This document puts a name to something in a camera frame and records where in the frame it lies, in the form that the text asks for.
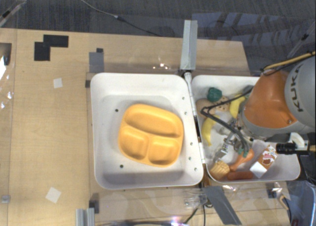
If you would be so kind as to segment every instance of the orange divided plate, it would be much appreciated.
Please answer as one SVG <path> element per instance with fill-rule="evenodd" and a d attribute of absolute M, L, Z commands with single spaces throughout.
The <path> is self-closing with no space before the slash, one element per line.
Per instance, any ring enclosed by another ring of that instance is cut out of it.
<path fill-rule="evenodd" d="M 167 167 L 180 155 L 183 124 L 174 113 L 135 104 L 124 113 L 118 136 L 118 147 L 124 156 L 147 165 Z"/>

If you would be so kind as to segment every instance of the yellow cable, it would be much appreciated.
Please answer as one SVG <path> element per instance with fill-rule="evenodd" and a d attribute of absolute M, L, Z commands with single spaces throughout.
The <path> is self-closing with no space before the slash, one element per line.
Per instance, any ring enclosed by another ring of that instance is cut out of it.
<path fill-rule="evenodd" d="M 268 69 L 272 69 L 272 68 L 275 68 L 275 67 L 278 67 L 278 66 L 281 66 L 281 65 L 285 65 L 285 64 L 292 63 L 292 62 L 296 62 L 296 61 L 305 59 L 307 57 L 311 57 L 313 55 L 315 55 L 315 51 L 313 51 L 312 53 L 302 54 L 300 56 L 297 56 L 295 58 L 292 58 L 292 59 L 289 59 L 289 60 L 286 60 L 286 61 L 283 61 L 283 62 L 278 62 L 278 63 L 275 63 L 275 64 L 268 65 L 263 70 L 268 70 Z"/>

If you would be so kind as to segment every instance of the wooden table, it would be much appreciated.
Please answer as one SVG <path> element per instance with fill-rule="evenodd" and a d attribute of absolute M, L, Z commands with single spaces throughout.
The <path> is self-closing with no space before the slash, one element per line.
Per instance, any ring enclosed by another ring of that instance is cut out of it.
<path fill-rule="evenodd" d="M 176 70 L 182 39 L 12 29 L 0 29 L 0 33 L 0 42 L 13 43 L 12 54 L 16 54 L 11 157 L 3 157 L 1 162 L 10 161 L 8 225 L 75 225 L 76 209 L 88 207 L 89 179 L 93 177 L 89 170 L 85 88 L 89 52 L 104 49 L 106 70 L 150 72 L 159 63 Z M 52 47 L 51 61 L 34 61 L 34 42 L 42 42 L 44 34 L 69 36 L 69 47 Z M 239 42 L 198 40 L 197 50 L 197 67 L 213 69 L 214 74 L 249 75 Z M 53 80 L 58 78 L 63 86 L 55 89 Z M 61 192 L 57 203 L 45 198 L 51 187 Z M 255 223 L 259 217 L 266 225 L 285 224 L 286 211 L 277 201 L 264 199 L 266 191 L 260 188 L 240 187 L 246 198 L 235 200 L 240 208 L 237 214 L 246 223 Z M 261 192 L 247 197 L 250 189 Z M 100 196 L 111 206 L 107 215 L 97 217 L 103 221 L 167 217 L 170 214 L 157 212 L 156 206 L 170 204 L 171 195 L 180 197 L 181 192 L 100 190 Z M 207 213 L 214 225 L 221 225 L 214 209 Z M 201 220 L 198 215 L 191 223 L 201 225 Z"/>

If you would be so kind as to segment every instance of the yellow plate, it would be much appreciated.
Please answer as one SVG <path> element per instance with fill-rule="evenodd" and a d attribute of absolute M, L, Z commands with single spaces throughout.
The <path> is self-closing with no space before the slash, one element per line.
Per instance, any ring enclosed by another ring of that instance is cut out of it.
<path fill-rule="evenodd" d="M 180 155 L 183 124 L 174 113 L 135 104 L 124 113 L 118 136 L 118 147 L 124 156 L 147 165 L 166 167 Z"/>

